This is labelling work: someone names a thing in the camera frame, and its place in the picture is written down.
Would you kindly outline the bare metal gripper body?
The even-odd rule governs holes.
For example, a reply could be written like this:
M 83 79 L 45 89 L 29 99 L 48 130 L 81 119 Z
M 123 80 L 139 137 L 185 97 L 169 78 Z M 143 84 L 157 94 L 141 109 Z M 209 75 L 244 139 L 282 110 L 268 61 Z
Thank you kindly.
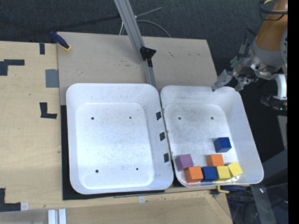
M 240 82 L 251 83 L 259 78 L 265 80 L 273 79 L 281 67 L 267 64 L 255 55 L 247 57 L 236 56 L 232 59 L 233 76 Z

